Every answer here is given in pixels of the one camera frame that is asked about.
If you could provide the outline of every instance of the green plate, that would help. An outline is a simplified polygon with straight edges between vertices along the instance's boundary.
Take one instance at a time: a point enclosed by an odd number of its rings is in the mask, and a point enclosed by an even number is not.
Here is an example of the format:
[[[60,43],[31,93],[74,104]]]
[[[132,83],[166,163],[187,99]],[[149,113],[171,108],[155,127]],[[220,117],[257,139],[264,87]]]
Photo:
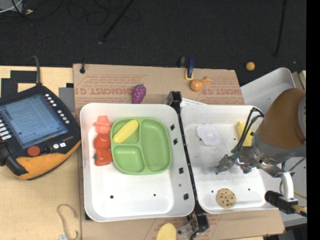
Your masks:
[[[137,120],[138,129],[126,141],[116,143],[113,136],[130,120]],[[113,122],[110,132],[114,165],[127,174],[158,174],[172,163],[172,147],[166,126],[150,117],[125,117]]]

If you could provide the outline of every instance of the emergency stop button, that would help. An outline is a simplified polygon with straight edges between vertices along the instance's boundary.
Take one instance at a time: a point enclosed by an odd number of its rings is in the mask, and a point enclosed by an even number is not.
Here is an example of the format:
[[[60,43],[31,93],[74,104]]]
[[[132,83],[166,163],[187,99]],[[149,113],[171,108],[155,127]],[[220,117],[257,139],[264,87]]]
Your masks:
[[[30,158],[35,158],[40,155],[40,148],[38,146],[31,146],[28,148],[27,153]]]

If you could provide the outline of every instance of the white cable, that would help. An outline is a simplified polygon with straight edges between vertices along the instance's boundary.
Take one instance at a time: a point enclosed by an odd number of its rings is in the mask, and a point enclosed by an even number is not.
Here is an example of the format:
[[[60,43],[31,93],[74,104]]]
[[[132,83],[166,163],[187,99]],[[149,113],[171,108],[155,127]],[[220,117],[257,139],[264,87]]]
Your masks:
[[[15,6],[18,6],[19,4],[21,4],[23,0],[20,0],[19,2],[17,2],[15,4]],[[14,6],[10,7],[10,8],[7,8],[7,9],[4,9],[4,10],[0,10],[0,13],[4,13],[4,12],[7,12],[7,11],[10,11],[11,9],[15,8]]]

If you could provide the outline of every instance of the purple eggplant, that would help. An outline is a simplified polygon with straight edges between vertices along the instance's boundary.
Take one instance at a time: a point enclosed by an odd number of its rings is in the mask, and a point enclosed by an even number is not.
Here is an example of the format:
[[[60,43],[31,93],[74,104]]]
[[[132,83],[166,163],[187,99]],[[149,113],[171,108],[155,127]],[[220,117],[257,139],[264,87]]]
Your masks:
[[[147,88],[144,84],[138,84],[134,87],[132,92],[132,103],[133,104],[140,104],[144,97],[146,96]]]

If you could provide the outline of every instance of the black fabric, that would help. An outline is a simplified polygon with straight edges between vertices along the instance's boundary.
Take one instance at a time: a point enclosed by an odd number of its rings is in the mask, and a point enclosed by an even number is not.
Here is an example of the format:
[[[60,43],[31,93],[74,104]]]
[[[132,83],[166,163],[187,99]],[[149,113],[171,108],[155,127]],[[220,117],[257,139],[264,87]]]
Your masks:
[[[44,67],[175,67],[191,57],[195,68],[235,70],[241,86],[281,67],[306,70],[307,0],[287,0],[277,57],[284,0],[134,0],[99,44],[129,1],[24,0],[22,15],[0,13],[0,64],[37,55]]]

